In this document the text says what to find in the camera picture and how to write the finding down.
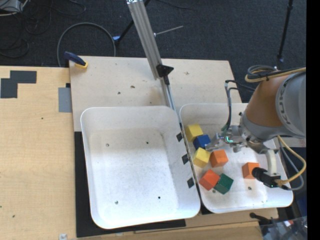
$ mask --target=gray tape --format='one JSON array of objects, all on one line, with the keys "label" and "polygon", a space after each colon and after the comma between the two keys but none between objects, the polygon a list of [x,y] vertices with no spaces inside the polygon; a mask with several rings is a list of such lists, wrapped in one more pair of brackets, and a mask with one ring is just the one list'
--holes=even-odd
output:
[{"label": "gray tape", "polygon": [[72,113],[71,89],[68,87],[60,87],[59,94],[59,112]]}]

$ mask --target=electrical cable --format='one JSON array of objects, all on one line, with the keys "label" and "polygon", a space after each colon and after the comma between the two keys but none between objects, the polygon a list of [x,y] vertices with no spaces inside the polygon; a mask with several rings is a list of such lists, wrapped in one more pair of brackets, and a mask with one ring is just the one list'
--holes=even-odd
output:
[{"label": "electrical cable", "polygon": [[84,4],[82,4],[82,3],[79,3],[79,2],[73,1],[73,0],[68,0],[68,1],[71,2],[71,3],[73,3],[73,4],[75,4],[75,5],[78,5],[78,6],[82,7],[83,11],[80,12],[80,13],[77,13],[77,14],[68,14],[68,13],[64,13],[64,12],[58,10],[58,9],[55,9],[55,8],[52,8],[52,9],[55,10],[55,11],[57,11],[57,12],[60,13],[60,14],[67,15],[67,16],[78,16],[78,15],[81,15],[81,14],[83,14],[83,13],[86,11],[86,9],[87,9],[86,6],[85,6]]},{"label": "electrical cable", "polygon": [[37,13],[37,11],[38,11],[38,9],[39,9],[39,8],[38,8],[38,7],[39,7],[39,6],[38,6],[38,3],[35,2],[35,1],[32,1],[32,2],[36,4],[37,8],[36,8],[36,11],[34,11],[34,12],[32,12],[33,7],[30,8],[29,12],[30,12],[30,14],[31,14],[31,17],[28,17],[28,16],[25,15],[25,17],[27,18],[27,21],[26,21],[27,24],[29,24],[29,25],[35,25],[35,28],[34,28],[34,29],[36,29],[36,28],[38,27],[38,24],[40,23],[40,21],[43,20],[43,19],[45,19],[47,16],[49,16],[48,24],[47,24],[47,26],[44,28],[44,30],[42,30],[42,31],[40,31],[40,32],[38,32],[38,33],[35,33],[35,32],[33,32],[33,31],[31,31],[31,30],[28,28],[27,24],[24,26],[24,28],[25,28],[25,30],[26,30],[29,34],[32,34],[32,35],[41,35],[41,34],[45,33],[45,32],[49,29],[49,27],[50,27],[50,25],[51,25],[51,19],[52,19],[51,7],[52,7],[52,5],[53,5],[54,0],[50,0],[50,2],[51,2],[51,5],[50,5],[50,6],[42,5],[42,7],[48,7],[49,10],[44,14],[44,16],[38,17],[38,18],[35,17],[35,14]]},{"label": "electrical cable", "polygon": [[244,79],[249,83],[254,83],[305,71],[306,67],[277,70],[276,68],[267,65],[254,65],[248,68]]},{"label": "electrical cable", "polygon": [[91,23],[91,22],[81,22],[81,23],[77,23],[77,24],[74,24],[70,27],[68,27],[61,35],[61,37],[59,38],[59,41],[58,41],[58,45],[57,45],[57,48],[56,48],[56,58],[57,58],[57,62],[58,62],[58,65],[59,67],[61,68],[61,64],[60,64],[60,60],[59,60],[59,47],[60,47],[60,43],[61,43],[61,40],[62,38],[64,37],[64,35],[71,29],[77,27],[77,26],[83,26],[83,25],[88,25],[88,26],[93,26],[93,27],[96,27],[98,29],[101,29],[103,30],[107,35],[108,37],[110,38],[112,44],[113,44],[113,56],[115,57],[116,56],[116,44],[115,44],[115,41],[112,37],[112,35],[105,29],[103,28],[102,26],[98,25],[98,24],[95,24],[95,23]]},{"label": "electrical cable", "polygon": [[[23,36],[23,24],[22,24],[21,20],[16,15],[13,15],[13,16],[20,23],[20,33],[19,33],[18,37],[15,39],[15,41],[11,45],[9,45],[7,48],[0,48],[0,55],[8,57],[8,58],[12,58],[12,59],[17,59],[17,58],[20,58],[20,57],[22,57],[22,56],[27,54],[27,52],[29,51],[29,43],[24,38],[22,38],[22,36]],[[24,44],[20,44],[18,46],[15,46],[16,43],[19,40],[21,40]],[[19,55],[13,56],[13,55],[8,55],[8,54],[4,54],[3,53],[3,51],[12,51],[12,50],[20,49],[24,45],[26,46],[26,49],[25,49],[25,51],[23,53],[21,53]]]},{"label": "electrical cable", "polygon": [[[298,173],[299,170],[297,169],[297,167],[295,166],[295,164],[292,162],[292,160],[290,159],[290,157],[288,156],[287,152],[284,149],[284,145],[282,144],[282,142],[280,142],[280,151],[281,153],[285,156],[285,158],[288,160],[288,162],[290,163],[290,165],[293,167],[293,169]],[[285,190],[289,190],[289,191],[297,191],[303,188],[305,182],[304,182],[304,178],[299,175],[299,179],[300,179],[300,186],[298,187],[294,187],[294,188],[284,188]]]},{"label": "electrical cable", "polygon": [[295,180],[296,178],[298,178],[305,170],[306,170],[306,167],[307,167],[307,163],[306,161],[298,154],[296,153],[294,150],[292,150],[286,143],[285,141],[282,139],[282,137],[280,135],[277,136],[278,140],[280,143],[283,144],[283,146],[289,150],[294,156],[296,156],[302,163],[303,163],[303,167],[302,169],[296,173],[295,175],[293,175],[292,177],[288,178],[288,179],[285,179],[285,180],[282,180],[282,179],[275,179],[274,181],[277,183],[278,187],[282,187],[283,184],[286,184],[288,182],[291,182],[293,180]]},{"label": "electrical cable", "polygon": [[228,83],[229,82],[232,82],[232,83],[235,83],[235,84],[239,84],[235,80],[226,80],[225,83],[224,83],[224,89],[225,89],[227,100],[228,100],[229,115],[228,115],[228,119],[227,119],[225,125],[221,128],[223,136],[225,135],[224,133],[229,129],[229,127],[231,125],[231,114],[232,114],[231,106],[232,106],[232,102],[231,102],[230,90],[242,90],[242,91],[246,91],[246,92],[250,92],[250,93],[253,93],[255,91],[254,88],[252,88],[250,86],[246,86],[244,84],[239,84],[240,86],[242,86],[244,88],[238,88],[238,87],[237,88],[236,87],[228,88]]}]

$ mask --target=tripod leg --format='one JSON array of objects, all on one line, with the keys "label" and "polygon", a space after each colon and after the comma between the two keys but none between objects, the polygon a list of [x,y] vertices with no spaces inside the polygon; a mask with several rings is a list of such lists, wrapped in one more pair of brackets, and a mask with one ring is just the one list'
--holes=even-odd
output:
[{"label": "tripod leg", "polygon": [[287,5],[287,12],[286,12],[286,17],[285,17],[285,22],[284,22],[284,29],[282,33],[282,40],[280,44],[280,49],[277,54],[277,62],[278,62],[278,69],[280,69],[280,64],[284,62],[283,57],[282,57],[282,51],[284,48],[285,44],[285,39],[286,39],[286,34],[287,34],[287,29],[288,29],[288,23],[289,23],[289,18],[290,18],[290,12],[293,9],[293,0],[289,0],[289,3]]}]

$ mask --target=wooden block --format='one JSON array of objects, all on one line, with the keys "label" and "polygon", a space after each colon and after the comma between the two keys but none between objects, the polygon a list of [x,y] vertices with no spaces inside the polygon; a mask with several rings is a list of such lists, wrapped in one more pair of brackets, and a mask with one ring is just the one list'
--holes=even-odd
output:
[{"label": "wooden block", "polygon": [[195,151],[192,162],[194,165],[203,168],[209,162],[209,158],[210,152],[200,147]]},{"label": "wooden block", "polygon": [[220,175],[219,181],[217,182],[217,184],[213,188],[224,195],[225,193],[227,193],[230,190],[233,182],[234,182],[234,180],[232,178],[230,178],[229,176],[222,173]]},{"label": "wooden block", "polygon": [[199,184],[201,184],[206,190],[210,190],[217,184],[219,179],[220,176],[213,170],[209,169],[199,180]]},{"label": "wooden block", "polygon": [[200,135],[195,137],[193,141],[194,148],[197,150],[198,148],[205,148],[206,145],[210,144],[211,140],[208,134]]},{"label": "wooden block", "polygon": [[252,170],[256,167],[260,167],[258,162],[247,162],[242,166],[242,175],[245,179],[255,179],[252,175]]},{"label": "wooden block", "polygon": [[212,167],[224,166],[229,161],[225,150],[214,150],[210,155],[210,163]]},{"label": "wooden block", "polygon": [[203,135],[204,132],[202,131],[199,124],[191,124],[188,125],[185,129],[185,136],[188,142],[193,142],[197,136]]}]

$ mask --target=black cable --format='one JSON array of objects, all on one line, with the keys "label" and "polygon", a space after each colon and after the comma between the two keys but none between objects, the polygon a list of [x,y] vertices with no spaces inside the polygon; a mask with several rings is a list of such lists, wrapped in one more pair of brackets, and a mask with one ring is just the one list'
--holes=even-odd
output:
[{"label": "black cable", "polygon": [[284,73],[293,72],[294,70],[298,70],[300,67],[289,68],[284,70],[277,70],[276,68],[268,65],[254,65],[247,69],[246,77],[248,80],[256,80],[266,77],[277,76]]},{"label": "black cable", "polygon": [[[289,161],[290,165],[293,167],[293,169],[295,170],[296,173],[299,172],[299,170],[297,169],[297,167],[295,166],[295,164],[292,162],[292,160],[289,158],[287,152],[285,151],[285,148],[284,148],[284,145],[282,144],[281,141],[279,141],[279,144],[280,144],[280,151],[281,153],[285,156],[285,158]],[[297,190],[300,190],[304,187],[304,178],[299,175],[299,179],[300,179],[300,185],[298,187],[294,187],[294,188],[290,188],[290,187],[287,187],[285,185],[282,185],[282,189],[284,190],[288,190],[288,191],[297,191]]]},{"label": "black cable", "polygon": [[239,82],[237,82],[237,81],[235,81],[235,80],[226,80],[225,82],[226,82],[226,83],[229,83],[229,82],[231,82],[231,83],[235,83],[237,86],[241,86],[241,87],[244,87],[244,88],[249,89],[249,90],[252,90],[252,91],[255,91],[255,90],[256,90],[256,89],[255,89],[255,88],[253,88],[253,87],[250,87],[250,86],[244,85],[244,84],[239,83]]},{"label": "black cable", "polygon": [[226,80],[225,81],[224,88],[225,88],[225,92],[226,92],[226,96],[227,96],[227,100],[228,100],[229,115],[228,115],[228,119],[227,119],[225,125],[221,129],[222,131],[227,131],[229,129],[230,125],[231,125],[232,102],[231,102],[230,90],[242,90],[242,91],[250,92],[250,93],[253,93],[255,91],[254,88],[246,86],[244,84],[240,84],[240,86],[242,86],[244,88],[239,88],[239,87],[230,87],[230,88],[228,88],[228,83],[229,82],[232,82],[232,83],[235,83],[235,84],[239,84],[235,80]]},{"label": "black cable", "polygon": [[[45,32],[49,29],[49,27],[50,27],[50,25],[51,25],[51,19],[52,19],[51,9],[52,9],[53,2],[54,2],[53,0],[50,0],[50,6],[41,5],[43,8],[48,7],[49,10],[44,13],[44,16],[42,16],[42,17],[36,17],[36,13],[39,11],[39,7],[40,7],[40,6],[38,5],[37,2],[31,0],[31,3],[34,3],[34,4],[35,4],[35,6],[33,6],[33,7],[31,7],[31,8],[29,9],[29,13],[31,14],[31,17],[26,16],[26,15],[23,13],[23,15],[25,16],[25,18],[27,19],[27,20],[26,20],[26,25],[24,26],[24,28],[25,28],[25,30],[26,30],[29,34],[32,34],[32,35],[41,35],[41,34],[45,33]],[[40,32],[34,32],[34,31],[31,31],[31,30],[28,28],[28,25],[34,25],[34,26],[35,26],[34,29],[37,29],[39,23],[40,23],[42,20],[44,20],[47,16],[49,17],[49,20],[48,20],[48,24],[47,24],[47,26],[44,28],[44,30],[42,30],[42,31],[40,31]]]},{"label": "black cable", "polygon": [[75,4],[75,5],[78,5],[78,6],[82,7],[83,11],[80,12],[80,13],[77,13],[77,14],[68,14],[68,13],[64,13],[64,12],[62,12],[62,11],[60,11],[60,10],[57,10],[57,9],[55,9],[55,8],[52,8],[52,9],[55,10],[55,11],[57,11],[57,12],[60,13],[60,14],[67,15],[67,16],[78,16],[78,15],[81,15],[81,14],[83,14],[83,13],[86,11],[86,9],[87,9],[86,6],[85,6],[84,4],[82,4],[82,3],[79,3],[79,2],[73,1],[73,0],[68,0],[68,1],[71,2],[71,3],[73,3],[73,4]]},{"label": "black cable", "polygon": [[[20,32],[19,32],[18,37],[14,40],[14,42],[11,45],[9,45],[7,48],[0,48],[0,51],[1,51],[0,55],[5,56],[7,58],[16,59],[16,58],[20,58],[20,57],[27,54],[27,52],[29,51],[29,43],[23,38],[23,23],[22,23],[22,21],[15,14],[13,14],[13,16],[20,23]],[[24,42],[24,44],[20,44],[18,46],[15,46],[19,40]],[[8,55],[8,54],[3,53],[4,51],[13,51],[13,50],[20,49],[23,46],[26,46],[26,49],[23,53],[21,53],[19,55],[14,56],[14,55]]]},{"label": "black cable", "polygon": [[61,43],[61,40],[62,38],[64,37],[64,35],[71,29],[73,29],[74,27],[77,27],[77,26],[83,26],[83,25],[89,25],[89,26],[93,26],[93,27],[96,27],[96,28],[99,28],[101,30],[103,30],[107,35],[108,37],[110,38],[112,44],[113,44],[113,56],[115,57],[116,56],[116,44],[115,44],[115,41],[113,39],[113,37],[111,36],[111,34],[105,29],[103,28],[102,26],[98,25],[98,24],[95,24],[95,23],[91,23],[91,22],[81,22],[81,23],[77,23],[77,24],[74,24],[70,27],[68,27],[61,35],[61,37],[59,38],[59,41],[58,41],[58,45],[57,45],[57,48],[56,48],[56,58],[57,58],[57,62],[58,62],[58,65],[59,67],[61,67],[61,64],[60,64],[60,60],[59,60],[59,47],[60,47],[60,43]]}]

